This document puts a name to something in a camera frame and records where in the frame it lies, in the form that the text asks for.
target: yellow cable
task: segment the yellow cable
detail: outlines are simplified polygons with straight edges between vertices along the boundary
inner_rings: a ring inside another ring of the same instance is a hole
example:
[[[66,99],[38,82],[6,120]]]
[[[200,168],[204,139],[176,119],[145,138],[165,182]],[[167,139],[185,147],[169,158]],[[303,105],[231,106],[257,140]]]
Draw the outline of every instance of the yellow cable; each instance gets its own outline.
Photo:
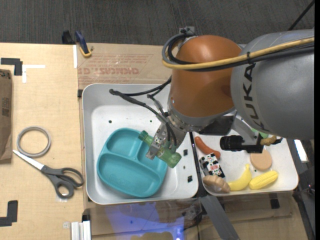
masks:
[[[293,48],[296,46],[301,46],[301,45],[306,45],[310,43],[314,43],[315,38],[314,37],[309,37],[309,38],[304,38],[300,40],[295,40],[295,41],[290,41],[290,42],[285,42],[281,43],[269,48],[257,50],[257,51],[252,51],[250,52],[250,59],[262,56],[262,55],[267,55],[267,54],[272,54],[275,52],[279,52],[285,49]],[[205,68],[213,68],[217,66],[223,66],[231,63],[238,63],[238,62],[243,62],[247,61],[248,56],[246,54],[233,57],[233,58],[227,58],[227,59],[221,59],[217,61],[211,61],[211,62],[204,62],[204,63],[195,63],[195,64],[170,64],[166,62],[164,59],[162,59],[163,65],[165,65],[167,68],[171,68],[173,70],[199,70],[199,69],[205,69]]]

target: green bottle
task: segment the green bottle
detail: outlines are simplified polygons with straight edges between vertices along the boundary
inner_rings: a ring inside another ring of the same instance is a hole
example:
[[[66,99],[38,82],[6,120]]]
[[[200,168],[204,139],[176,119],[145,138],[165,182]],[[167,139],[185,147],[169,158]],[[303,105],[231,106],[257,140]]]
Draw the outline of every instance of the green bottle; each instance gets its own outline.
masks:
[[[145,143],[148,144],[148,146],[151,146],[151,143],[153,142],[154,138],[152,136],[150,136],[145,130],[143,130],[139,137],[140,140],[144,141]],[[181,159],[181,155],[177,152],[171,152],[170,149],[165,146],[162,145],[160,147],[160,149],[158,150],[158,152],[156,153],[156,156],[165,161],[165,163],[170,167],[170,168],[174,168],[177,163],[180,161]]]

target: teal plate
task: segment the teal plate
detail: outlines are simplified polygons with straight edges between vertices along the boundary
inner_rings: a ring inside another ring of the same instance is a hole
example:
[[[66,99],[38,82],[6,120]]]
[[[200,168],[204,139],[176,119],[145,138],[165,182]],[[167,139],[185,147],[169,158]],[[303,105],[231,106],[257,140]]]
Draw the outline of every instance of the teal plate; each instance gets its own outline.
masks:
[[[161,187],[168,165],[155,157],[146,157],[149,146],[138,138],[140,131],[115,130],[100,152],[96,170],[99,178],[117,191],[147,198]]]

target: white tray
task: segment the white tray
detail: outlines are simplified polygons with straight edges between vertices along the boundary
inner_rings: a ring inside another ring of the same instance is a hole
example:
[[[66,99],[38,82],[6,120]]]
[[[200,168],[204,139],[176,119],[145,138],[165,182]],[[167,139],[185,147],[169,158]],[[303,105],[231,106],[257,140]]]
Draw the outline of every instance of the white tray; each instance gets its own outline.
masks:
[[[156,116],[144,107],[131,104],[119,96],[109,93],[114,89],[122,93],[136,93],[150,90],[158,84],[91,84],[82,93],[85,177],[86,192],[89,198],[99,205],[136,203],[144,201],[163,201],[192,198],[198,191],[198,179],[195,160],[189,135],[177,149],[182,155],[175,168],[167,169],[162,186],[148,198],[134,198],[105,185],[98,177],[96,164],[104,143],[111,133],[119,128],[145,130],[151,136],[160,126]],[[166,111],[170,86],[155,97]],[[135,97],[157,110],[146,95]]]
[[[239,134],[231,130],[228,135]],[[193,137],[195,138],[196,136],[199,136],[208,147],[221,153],[219,164],[227,182],[234,181],[239,178],[245,171],[245,164],[250,165],[252,177],[256,177],[270,170],[278,172],[278,179],[274,183],[258,190],[252,190],[247,186],[247,188],[241,191],[231,191],[230,193],[215,193],[204,184],[204,188],[214,196],[234,196],[253,193],[285,192],[295,189],[299,183],[298,173],[286,139],[283,139],[281,143],[276,145],[264,146],[264,148],[270,152],[270,155],[272,157],[272,165],[270,169],[260,171],[253,167],[250,162],[250,154],[246,151],[233,152],[222,150],[220,148],[220,136],[208,136],[193,133]],[[196,151],[199,158],[204,155],[198,148],[196,148]]]

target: scissors blade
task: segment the scissors blade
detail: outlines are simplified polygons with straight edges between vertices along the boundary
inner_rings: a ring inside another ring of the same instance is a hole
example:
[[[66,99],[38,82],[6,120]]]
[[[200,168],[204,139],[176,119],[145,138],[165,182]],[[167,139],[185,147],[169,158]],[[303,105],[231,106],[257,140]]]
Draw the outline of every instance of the scissors blade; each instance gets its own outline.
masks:
[[[21,154],[19,151],[13,150],[13,153],[15,153],[18,157],[21,157],[23,160],[25,160],[26,162],[28,162],[29,164],[31,164],[32,166],[34,166],[35,168],[39,169],[41,171],[42,167],[44,167],[45,165],[24,155]]]

